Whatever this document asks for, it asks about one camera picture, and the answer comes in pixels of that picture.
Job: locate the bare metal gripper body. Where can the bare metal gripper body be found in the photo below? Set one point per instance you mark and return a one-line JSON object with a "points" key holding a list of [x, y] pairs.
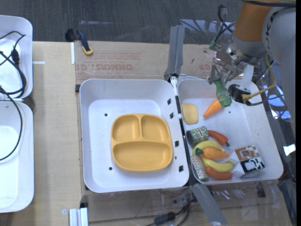
{"points": [[229, 62]]}

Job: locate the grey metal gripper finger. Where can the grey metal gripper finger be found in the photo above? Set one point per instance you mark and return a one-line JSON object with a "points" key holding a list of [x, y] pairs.
{"points": [[211, 74], [227, 78]]}

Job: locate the green bottle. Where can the green bottle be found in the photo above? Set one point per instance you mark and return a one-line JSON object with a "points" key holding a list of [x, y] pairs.
{"points": [[223, 96]]}

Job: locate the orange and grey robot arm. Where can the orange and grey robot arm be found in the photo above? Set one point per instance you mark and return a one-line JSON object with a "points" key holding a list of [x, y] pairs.
{"points": [[251, 20]]}

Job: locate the orange carrot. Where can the orange carrot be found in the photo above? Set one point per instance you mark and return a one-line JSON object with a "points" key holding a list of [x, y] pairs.
{"points": [[214, 153], [211, 108]]}

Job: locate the pale yellow bread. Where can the pale yellow bread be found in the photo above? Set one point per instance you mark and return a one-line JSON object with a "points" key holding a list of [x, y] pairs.
{"points": [[190, 114]]}

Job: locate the white plastic tray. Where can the white plastic tray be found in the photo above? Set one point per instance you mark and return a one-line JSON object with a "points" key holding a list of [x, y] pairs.
{"points": [[98, 135], [249, 128]]}

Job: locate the red orange chili pepper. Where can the red orange chili pepper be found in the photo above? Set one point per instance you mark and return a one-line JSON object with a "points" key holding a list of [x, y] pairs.
{"points": [[217, 136]]}

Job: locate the green and white can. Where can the green and white can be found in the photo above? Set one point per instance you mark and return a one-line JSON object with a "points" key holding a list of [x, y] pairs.
{"points": [[198, 134]]}

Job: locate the brown cardboard board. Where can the brown cardboard board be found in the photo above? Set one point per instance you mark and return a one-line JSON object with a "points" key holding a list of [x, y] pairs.
{"points": [[150, 60]]}

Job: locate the yellow banana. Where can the yellow banana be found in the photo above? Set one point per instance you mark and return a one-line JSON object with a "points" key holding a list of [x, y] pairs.
{"points": [[217, 165], [209, 144]]}

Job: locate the brown and white carton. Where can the brown and white carton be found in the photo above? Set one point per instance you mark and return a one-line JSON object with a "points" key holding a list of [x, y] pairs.
{"points": [[247, 152]]}

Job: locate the black and white carton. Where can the black and white carton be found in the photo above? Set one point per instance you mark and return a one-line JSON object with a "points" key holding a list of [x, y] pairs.
{"points": [[252, 165]]}

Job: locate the orange sausage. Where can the orange sausage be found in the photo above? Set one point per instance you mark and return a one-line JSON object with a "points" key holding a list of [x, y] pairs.
{"points": [[218, 174]]}

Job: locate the yellow divided plate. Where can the yellow divided plate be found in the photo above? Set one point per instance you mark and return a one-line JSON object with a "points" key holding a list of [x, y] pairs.
{"points": [[141, 154]]}

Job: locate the black cylinder on white bracket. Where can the black cylinder on white bracket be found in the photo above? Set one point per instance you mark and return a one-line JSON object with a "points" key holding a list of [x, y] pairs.
{"points": [[237, 92]]}

